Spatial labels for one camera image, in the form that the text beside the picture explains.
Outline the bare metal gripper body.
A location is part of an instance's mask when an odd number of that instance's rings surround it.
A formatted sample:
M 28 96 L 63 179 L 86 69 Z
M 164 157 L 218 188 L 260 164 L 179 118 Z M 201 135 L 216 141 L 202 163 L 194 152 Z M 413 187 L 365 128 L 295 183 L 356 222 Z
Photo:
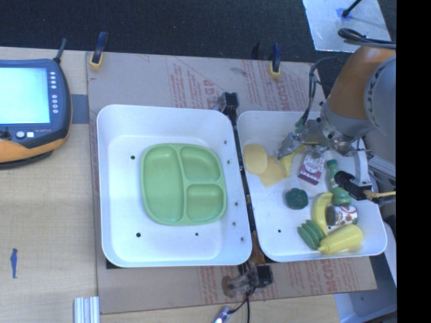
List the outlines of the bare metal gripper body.
M 307 120 L 301 132 L 301 142 L 306 145 L 332 149 L 342 156 L 353 156 L 357 149 L 352 145 L 354 137 L 338 131 L 327 119 Z

